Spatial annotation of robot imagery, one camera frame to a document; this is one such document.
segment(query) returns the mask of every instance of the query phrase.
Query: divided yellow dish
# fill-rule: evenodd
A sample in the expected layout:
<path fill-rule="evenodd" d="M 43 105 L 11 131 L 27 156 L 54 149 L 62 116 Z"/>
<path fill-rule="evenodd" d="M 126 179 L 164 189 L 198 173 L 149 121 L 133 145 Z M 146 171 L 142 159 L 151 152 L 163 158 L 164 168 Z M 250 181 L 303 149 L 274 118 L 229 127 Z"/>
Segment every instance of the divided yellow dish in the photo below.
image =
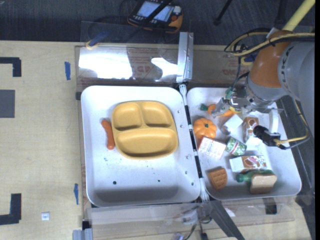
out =
<path fill-rule="evenodd" d="M 111 118 L 115 146 L 131 159 L 155 159 L 178 147 L 173 116 L 158 101 L 129 101 L 117 105 Z"/>

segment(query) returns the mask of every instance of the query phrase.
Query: handheld device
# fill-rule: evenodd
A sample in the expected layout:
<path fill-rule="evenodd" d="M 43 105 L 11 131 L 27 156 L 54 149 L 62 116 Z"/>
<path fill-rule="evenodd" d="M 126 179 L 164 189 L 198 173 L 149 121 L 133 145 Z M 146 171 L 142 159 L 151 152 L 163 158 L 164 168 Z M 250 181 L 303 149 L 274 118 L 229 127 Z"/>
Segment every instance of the handheld device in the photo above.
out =
<path fill-rule="evenodd" d="M 127 21 L 129 24 L 139 27 L 144 20 L 163 3 L 163 0 L 139 0 Z M 147 30 L 165 29 L 166 33 L 176 33 L 182 24 L 183 13 L 179 5 L 169 3 L 164 7 L 144 28 Z"/>

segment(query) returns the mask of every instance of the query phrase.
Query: gray square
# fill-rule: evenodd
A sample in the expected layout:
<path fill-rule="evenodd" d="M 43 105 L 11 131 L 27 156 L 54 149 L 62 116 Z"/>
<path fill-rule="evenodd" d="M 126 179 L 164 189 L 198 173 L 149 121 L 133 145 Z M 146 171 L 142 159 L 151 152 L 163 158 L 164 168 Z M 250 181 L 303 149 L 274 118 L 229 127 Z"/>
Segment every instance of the gray square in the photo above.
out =
<path fill-rule="evenodd" d="M 0 118 L 15 118 L 15 90 L 0 90 Z"/>

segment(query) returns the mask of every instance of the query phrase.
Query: green can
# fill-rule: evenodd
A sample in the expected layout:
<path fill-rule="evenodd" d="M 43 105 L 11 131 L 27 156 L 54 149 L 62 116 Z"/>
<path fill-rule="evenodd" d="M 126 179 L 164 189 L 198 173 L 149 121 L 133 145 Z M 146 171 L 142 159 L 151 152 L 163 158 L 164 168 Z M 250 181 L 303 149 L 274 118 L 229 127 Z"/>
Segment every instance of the green can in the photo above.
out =
<path fill-rule="evenodd" d="M 229 152 L 235 157 L 244 155 L 246 150 L 247 150 L 247 145 L 233 137 L 229 138 L 225 147 L 225 151 Z"/>

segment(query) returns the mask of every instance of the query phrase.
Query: wooden table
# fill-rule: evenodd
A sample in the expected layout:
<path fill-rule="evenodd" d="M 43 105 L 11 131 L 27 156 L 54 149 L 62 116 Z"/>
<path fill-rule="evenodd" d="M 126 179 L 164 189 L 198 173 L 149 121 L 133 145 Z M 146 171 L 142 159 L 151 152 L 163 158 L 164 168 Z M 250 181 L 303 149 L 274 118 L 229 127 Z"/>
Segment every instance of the wooden table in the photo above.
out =
<path fill-rule="evenodd" d="M 14 118 L 0 118 L 1 216 L 10 213 L 11 194 L 21 194 L 21 220 L 0 225 L 0 239 L 72 239 L 73 230 L 82 227 L 81 149 L 75 99 L 75 46 L 79 45 L 83 43 L 0 41 L 0 57 L 18 57 L 22 63 L 21 77 L 13 77 L 12 64 L 0 64 L 0 90 L 15 90 Z M 69 80 L 65 62 L 70 63 Z M 75 184 L 79 189 L 78 204 Z M 49 220 L 42 220 L 45 212 L 49 212 Z M 301 208 L 295 202 L 292 214 L 293 221 L 240 226 L 239 230 L 246 239 L 310 239 Z M 221 229 L 207 233 L 210 239 L 225 237 Z M 170 240 L 172 236 L 130 239 Z M 190 239 L 199 239 L 199 235 L 194 233 Z"/>

